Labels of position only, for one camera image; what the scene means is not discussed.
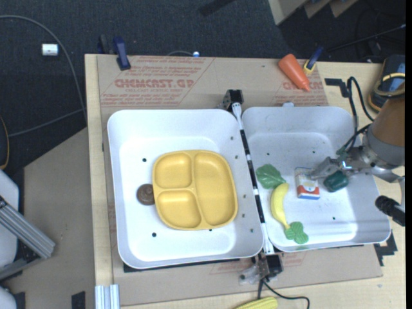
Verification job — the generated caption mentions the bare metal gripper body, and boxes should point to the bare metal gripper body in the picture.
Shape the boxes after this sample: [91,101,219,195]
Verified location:
[336,144,394,178]

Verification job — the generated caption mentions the white and orange carton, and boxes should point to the white and orange carton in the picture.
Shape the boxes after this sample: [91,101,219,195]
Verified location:
[294,166,321,201]

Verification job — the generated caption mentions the white plastic tray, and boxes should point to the white plastic tray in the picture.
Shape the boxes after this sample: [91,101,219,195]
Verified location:
[240,105,392,253]
[106,108,265,270]

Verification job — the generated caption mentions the green toy lettuce leaf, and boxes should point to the green toy lettuce leaf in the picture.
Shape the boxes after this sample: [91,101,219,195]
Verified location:
[255,163,288,191]

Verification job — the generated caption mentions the yellow banana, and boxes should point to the yellow banana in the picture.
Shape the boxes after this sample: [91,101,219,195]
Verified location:
[270,182,292,231]

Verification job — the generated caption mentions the green toy broccoli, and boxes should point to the green toy broccoli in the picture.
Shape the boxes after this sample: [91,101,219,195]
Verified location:
[284,221,310,245]

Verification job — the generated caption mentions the thin black and white rod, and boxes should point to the thin black and white rod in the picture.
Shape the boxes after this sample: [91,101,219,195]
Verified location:
[231,102,275,254]

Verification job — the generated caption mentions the orange carrot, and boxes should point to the orange carrot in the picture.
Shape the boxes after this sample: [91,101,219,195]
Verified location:
[277,53,312,93]

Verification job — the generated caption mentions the yellow divided plate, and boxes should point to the yellow divided plate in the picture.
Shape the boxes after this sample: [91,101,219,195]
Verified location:
[151,149,239,231]

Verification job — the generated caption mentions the yellow toy corn cob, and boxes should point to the yellow toy corn cob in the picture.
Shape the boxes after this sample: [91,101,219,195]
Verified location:
[234,296,279,309]

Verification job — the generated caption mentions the brown cardboard board red print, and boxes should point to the brown cardboard board red print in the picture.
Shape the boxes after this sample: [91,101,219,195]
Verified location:
[96,55,384,306]

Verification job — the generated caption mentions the brown round toy chocolate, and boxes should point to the brown round toy chocolate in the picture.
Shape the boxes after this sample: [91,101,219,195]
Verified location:
[136,183,157,207]

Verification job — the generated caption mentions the black cylinder on white bracket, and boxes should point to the black cylinder on white bracket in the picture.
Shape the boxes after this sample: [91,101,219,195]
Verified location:
[375,175,406,227]

